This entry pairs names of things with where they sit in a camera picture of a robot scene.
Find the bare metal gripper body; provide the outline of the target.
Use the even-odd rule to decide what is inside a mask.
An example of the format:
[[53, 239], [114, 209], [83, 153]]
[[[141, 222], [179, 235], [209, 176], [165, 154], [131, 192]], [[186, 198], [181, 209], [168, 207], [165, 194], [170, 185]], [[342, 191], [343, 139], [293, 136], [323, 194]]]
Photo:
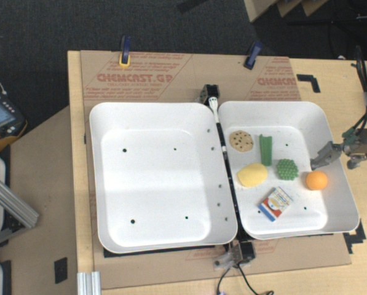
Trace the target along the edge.
[[367, 158], [367, 128], [351, 128], [345, 132], [343, 151], [349, 157]]

